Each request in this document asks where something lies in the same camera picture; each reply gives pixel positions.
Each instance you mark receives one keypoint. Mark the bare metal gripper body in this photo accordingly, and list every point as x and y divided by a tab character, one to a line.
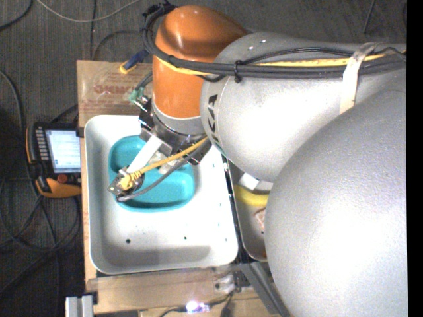
178	142

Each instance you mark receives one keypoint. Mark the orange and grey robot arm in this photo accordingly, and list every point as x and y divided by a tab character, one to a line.
297	137

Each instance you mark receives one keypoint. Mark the blue divided plate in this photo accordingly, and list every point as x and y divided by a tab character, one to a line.
172	190

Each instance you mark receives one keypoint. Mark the white box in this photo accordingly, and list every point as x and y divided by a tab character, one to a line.
248	181

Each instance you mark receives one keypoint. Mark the yellow banana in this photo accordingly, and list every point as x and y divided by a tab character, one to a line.
251	197

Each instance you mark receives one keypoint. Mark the pink and white packet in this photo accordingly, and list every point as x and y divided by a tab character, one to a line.
261	218

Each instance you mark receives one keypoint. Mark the black cylinder on white bracket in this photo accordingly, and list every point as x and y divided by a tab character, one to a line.
145	155

